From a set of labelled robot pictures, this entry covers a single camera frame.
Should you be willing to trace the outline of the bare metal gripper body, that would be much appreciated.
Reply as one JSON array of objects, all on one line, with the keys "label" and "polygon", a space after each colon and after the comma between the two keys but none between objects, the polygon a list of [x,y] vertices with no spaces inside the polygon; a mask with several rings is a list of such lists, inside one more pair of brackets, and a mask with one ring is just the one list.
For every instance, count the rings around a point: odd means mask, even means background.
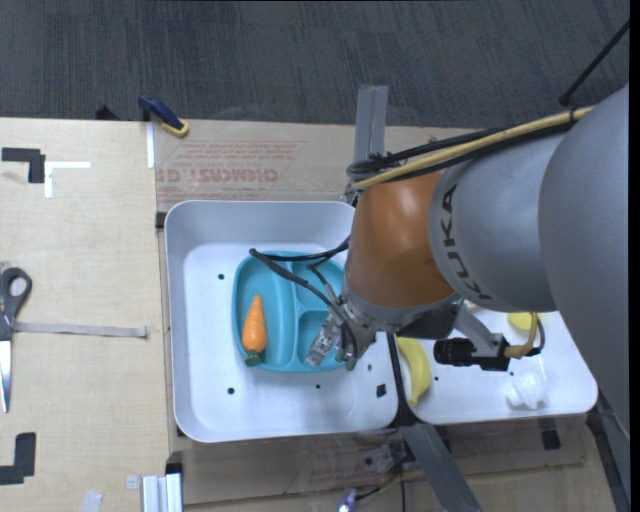
[{"label": "bare metal gripper body", "polygon": [[375,330],[365,323],[359,310],[348,299],[341,297],[334,308],[339,335],[337,358],[360,358],[375,341]]}]

